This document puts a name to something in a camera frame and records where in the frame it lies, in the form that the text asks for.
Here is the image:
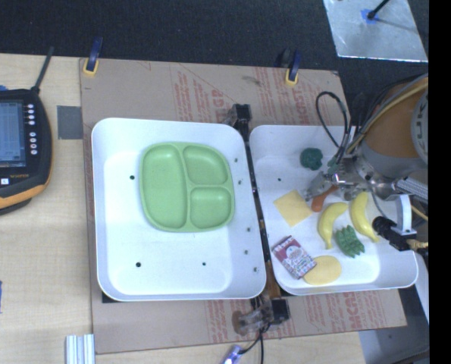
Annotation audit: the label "red and white carton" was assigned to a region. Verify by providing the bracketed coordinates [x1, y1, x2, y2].
[271, 234, 318, 281]

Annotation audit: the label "yellow banana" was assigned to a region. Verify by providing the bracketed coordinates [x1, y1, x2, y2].
[349, 190, 381, 243]
[317, 201, 349, 250]

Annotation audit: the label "thin black rod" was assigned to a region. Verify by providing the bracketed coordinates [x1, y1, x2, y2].
[240, 121, 276, 300]

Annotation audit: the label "orange carrot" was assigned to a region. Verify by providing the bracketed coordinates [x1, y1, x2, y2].
[310, 186, 340, 213]

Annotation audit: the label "brown cardboard board red print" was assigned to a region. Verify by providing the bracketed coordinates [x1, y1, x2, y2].
[79, 57, 409, 355]

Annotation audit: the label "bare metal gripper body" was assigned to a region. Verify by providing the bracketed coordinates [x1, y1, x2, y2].
[337, 156, 397, 202]

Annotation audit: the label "dark green broccoli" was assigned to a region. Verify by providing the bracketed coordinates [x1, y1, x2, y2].
[299, 147, 324, 171]

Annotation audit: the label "black cylinder on white bracket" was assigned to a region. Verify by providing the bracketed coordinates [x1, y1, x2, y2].
[371, 193, 419, 252]

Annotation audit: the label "yellow square cheese slice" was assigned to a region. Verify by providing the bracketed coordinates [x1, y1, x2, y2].
[273, 189, 315, 228]

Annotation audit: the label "black block with thin wires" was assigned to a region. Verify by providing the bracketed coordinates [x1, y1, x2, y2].
[269, 297, 291, 324]
[229, 103, 253, 127]

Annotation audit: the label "green grapes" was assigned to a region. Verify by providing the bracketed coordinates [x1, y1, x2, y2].
[334, 224, 366, 259]

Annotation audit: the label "white plastic tray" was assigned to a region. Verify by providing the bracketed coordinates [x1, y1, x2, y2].
[249, 124, 420, 297]
[91, 117, 268, 303]

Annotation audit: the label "yellow round biscuit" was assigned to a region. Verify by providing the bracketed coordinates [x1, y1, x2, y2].
[302, 255, 343, 287]

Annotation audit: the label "green divided plate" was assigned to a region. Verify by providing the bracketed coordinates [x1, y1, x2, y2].
[139, 141, 236, 234]

